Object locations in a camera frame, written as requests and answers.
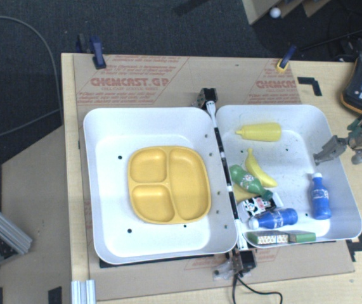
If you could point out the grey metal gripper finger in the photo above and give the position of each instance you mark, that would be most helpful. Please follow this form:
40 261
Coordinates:
337 142
325 157

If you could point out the white plastic tray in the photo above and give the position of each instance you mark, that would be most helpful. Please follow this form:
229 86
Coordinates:
294 157
111 182

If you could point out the blue bottle with white cap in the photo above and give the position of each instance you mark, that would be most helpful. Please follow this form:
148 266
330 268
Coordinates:
275 218
320 198

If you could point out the yellow squeeze bottle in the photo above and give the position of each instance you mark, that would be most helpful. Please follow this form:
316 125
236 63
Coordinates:
263 132

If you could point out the yellow banana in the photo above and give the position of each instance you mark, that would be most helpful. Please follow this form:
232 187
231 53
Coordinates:
256 169

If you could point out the green bottle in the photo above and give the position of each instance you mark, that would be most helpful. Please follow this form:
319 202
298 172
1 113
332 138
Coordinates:
247 180

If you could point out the green box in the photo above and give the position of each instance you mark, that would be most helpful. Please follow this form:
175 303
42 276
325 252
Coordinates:
302 236

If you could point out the white carton with cow print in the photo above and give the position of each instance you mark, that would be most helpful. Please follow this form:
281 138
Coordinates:
254 208

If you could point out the yellow wedge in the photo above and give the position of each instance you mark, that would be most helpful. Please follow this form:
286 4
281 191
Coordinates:
241 195

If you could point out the green and yellow packet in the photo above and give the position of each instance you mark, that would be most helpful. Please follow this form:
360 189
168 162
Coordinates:
267 237

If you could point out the thin black and white rod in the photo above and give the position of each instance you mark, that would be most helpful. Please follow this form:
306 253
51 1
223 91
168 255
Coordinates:
220 144

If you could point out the yellow divided plate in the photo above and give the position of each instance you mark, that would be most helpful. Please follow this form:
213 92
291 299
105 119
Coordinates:
187 182

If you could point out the brown cardboard board red print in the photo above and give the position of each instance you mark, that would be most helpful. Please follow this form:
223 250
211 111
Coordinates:
168 74

